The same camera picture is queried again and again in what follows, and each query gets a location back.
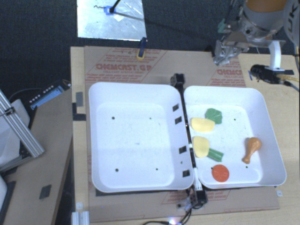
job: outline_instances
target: white plastic container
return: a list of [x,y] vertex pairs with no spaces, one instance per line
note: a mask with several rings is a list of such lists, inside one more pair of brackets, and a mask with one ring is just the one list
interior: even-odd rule
[[[196,158],[201,183],[212,189],[276,186],[285,182],[286,171],[277,145],[273,127],[262,94],[252,88],[191,86],[184,92],[187,116],[205,117],[209,108],[222,112],[222,123],[213,131],[199,133],[190,127],[191,136],[209,140],[210,147],[224,153],[222,162],[209,157]],[[242,159],[247,151],[247,139],[257,137],[262,146],[250,164]],[[217,182],[211,168],[226,166],[230,176],[226,182]]]
[[[192,86],[184,93],[187,116],[203,117],[208,108],[223,120],[209,133],[192,130],[224,153],[221,163],[195,158],[198,177],[208,188],[282,184],[286,172],[262,95],[254,89]],[[102,192],[178,190],[194,180],[179,92],[169,85],[99,82],[89,91],[92,180]],[[246,140],[262,147],[242,162]],[[213,179],[211,168],[225,165],[226,182]]]
[[192,185],[184,116],[174,87],[99,82],[89,97],[92,180],[98,190],[178,190]]

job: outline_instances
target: black carpet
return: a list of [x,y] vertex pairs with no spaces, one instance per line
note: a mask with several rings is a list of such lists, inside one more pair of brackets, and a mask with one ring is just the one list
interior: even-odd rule
[[[142,2],[148,48],[193,51],[214,47],[221,38],[217,25],[229,4],[229,0]],[[237,16],[238,5],[231,19]],[[138,46],[138,42],[78,38],[76,16],[76,0],[0,0],[0,89],[7,97],[58,79],[70,80],[71,46]],[[276,38],[286,39],[284,31]],[[293,45],[287,41],[283,54],[292,53]]]

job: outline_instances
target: black bracket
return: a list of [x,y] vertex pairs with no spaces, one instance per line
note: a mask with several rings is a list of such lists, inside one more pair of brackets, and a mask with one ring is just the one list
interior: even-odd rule
[[77,104],[72,104],[72,110],[73,110],[73,121],[86,121],[86,114],[83,113],[77,113]]
[[39,199],[47,198],[50,195],[52,185],[48,185],[45,187],[42,187],[41,193],[39,195]]
[[2,117],[4,115],[9,116],[9,115],[11,115],[13,113],[15,113],[15,108],[14,107],[10,107],[7,110],[5,110],[3,114],[0,114],[0,117]]
[[251,67],[250,73],[252,76],[256,77],[257,80],[263,80],[271,84],[280,83],[280,78],[277,77],[278,74],[294,75],[293,70],[273,71],[269,70],[268,66],[257,64]]

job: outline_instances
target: container hinge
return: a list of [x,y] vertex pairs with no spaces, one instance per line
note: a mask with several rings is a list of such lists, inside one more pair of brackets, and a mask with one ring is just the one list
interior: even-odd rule
[[90,225],[90,212],[72,212],[72,225]]
[[192,137],[191,133],[189,131],[189,125],[188,125],[188,114],[187,114],[187,108],[186,108],[186,103],[184,100],[184,94],[183,94],[183,84],[185,83],[185,78],[184,74],[174,74],[171,77],[170,84],[175,87],[181,98],[181,105],[182,105],[182,110],[183,110],[183,115],[184,115],[184,121],[186,124],[186,129],[187,129],[187,140],[189,144],[189,151],[191,155],[191,161],[192,161],[192,166],[193,166],[193,172],[194,172],[194,187],[195,191],[203,191],[202,184],[198,178],[198,170],[197,170],[197,165],[195,161],[195,155],[194,155],[194,150],[193,150],[193,145],[192,145]]
[[73,110],[73,121],[86,121],[86,114],[83,113],[77,113],[77,104],[72,104],[72,110]]

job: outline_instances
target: toy food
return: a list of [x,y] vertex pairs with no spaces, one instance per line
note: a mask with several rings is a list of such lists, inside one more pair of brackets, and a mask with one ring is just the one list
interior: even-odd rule
[[211,170],[213,178],[218,182],[225,182],[229,178],[229,171],[224,165],[215,165]]
[[205,113],[205,118],[214,121],[215,124],[221,124],[223,117],[222,117],[222,112],[220,112],[219,110],[214,108],[209,108]]
[[215,122],[205,118],[192,118],[191,119],[192,129],[197,132],[210,132],[215,127]]
[[247,154],[242,161],[246,164],[249,164],[252,154],[261,148],[262,142],[256,137],[251,137],[247,142],[247,146]]
[[210,142],[205,137],[195,136],[193,137],[193,147],[197,158],[203,158],[208,156],[217,162],[222,161],[224,153],[210,148]]

